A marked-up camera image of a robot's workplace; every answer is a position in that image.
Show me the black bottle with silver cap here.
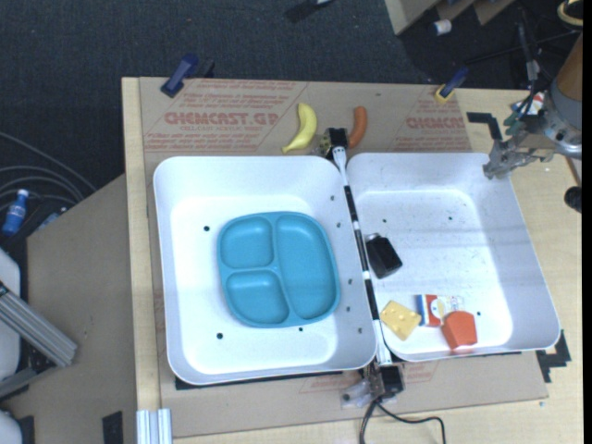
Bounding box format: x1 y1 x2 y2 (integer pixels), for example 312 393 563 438
364 231 404 280

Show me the blue plastic bottle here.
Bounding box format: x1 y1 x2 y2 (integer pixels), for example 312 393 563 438
1 189 31 237

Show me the black block with thin wires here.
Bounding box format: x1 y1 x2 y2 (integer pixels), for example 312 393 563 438
325 127 349 151
377 364 407 398

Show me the thin black and white rod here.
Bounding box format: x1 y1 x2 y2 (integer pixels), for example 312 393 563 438
331 145 393 367

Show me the red and white carton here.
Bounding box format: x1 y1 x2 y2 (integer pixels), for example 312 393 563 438
413 293 464 329

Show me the blue divided plate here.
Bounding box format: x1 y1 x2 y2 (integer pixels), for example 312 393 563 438
216 210 342 329

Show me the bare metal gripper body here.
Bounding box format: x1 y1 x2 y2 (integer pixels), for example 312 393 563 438
507 117 583 165

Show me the white plastic tray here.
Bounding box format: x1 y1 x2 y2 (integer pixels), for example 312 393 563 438
152 154 378 387
344 151 562 364

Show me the orange sausage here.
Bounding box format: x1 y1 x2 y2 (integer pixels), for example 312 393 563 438
347 105 369 150

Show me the yellow banana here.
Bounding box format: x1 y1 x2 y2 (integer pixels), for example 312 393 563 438
281 102 319 154

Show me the brown cardboard board red print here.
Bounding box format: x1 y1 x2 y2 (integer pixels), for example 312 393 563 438
138 77 550 439

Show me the yellow cheese wedge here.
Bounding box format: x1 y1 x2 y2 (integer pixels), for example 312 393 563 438
379 299 423 341

